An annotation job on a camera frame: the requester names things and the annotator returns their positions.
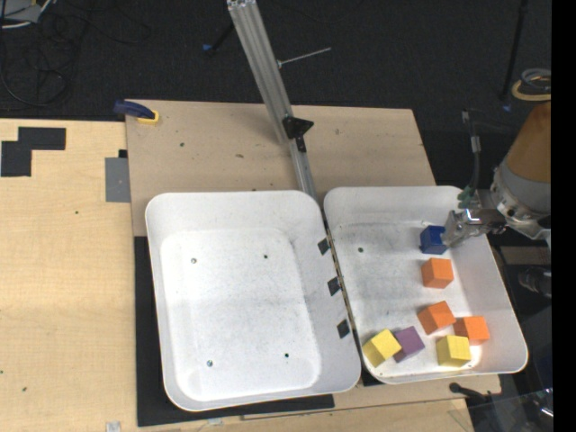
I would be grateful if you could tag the purple cube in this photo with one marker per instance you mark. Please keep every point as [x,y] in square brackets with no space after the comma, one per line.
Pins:
[410,342]

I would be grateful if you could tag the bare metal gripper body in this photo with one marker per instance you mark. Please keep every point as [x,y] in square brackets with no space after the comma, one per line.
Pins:
[517,218]

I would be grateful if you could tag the yellow cube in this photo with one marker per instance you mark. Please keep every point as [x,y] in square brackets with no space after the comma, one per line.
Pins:
[381,347]
[452,351]

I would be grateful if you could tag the blue cube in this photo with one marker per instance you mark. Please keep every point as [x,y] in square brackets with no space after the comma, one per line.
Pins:
[432,240]

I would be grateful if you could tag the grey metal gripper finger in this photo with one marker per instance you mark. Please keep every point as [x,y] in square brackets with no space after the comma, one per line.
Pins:
[467,230]
[451,230]

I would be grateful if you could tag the pale wood board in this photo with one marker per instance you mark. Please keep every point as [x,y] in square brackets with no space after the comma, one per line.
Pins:
[216,151]

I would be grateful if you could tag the orange cube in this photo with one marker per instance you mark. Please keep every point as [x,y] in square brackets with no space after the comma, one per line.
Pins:
[474,329]
[437,272]
[435,317]

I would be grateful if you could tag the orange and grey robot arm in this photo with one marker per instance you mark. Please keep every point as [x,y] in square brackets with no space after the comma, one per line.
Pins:
[534,142]

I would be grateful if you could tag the white plastic tray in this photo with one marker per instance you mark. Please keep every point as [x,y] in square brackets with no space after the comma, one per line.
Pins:
[387,277]
[243,304]

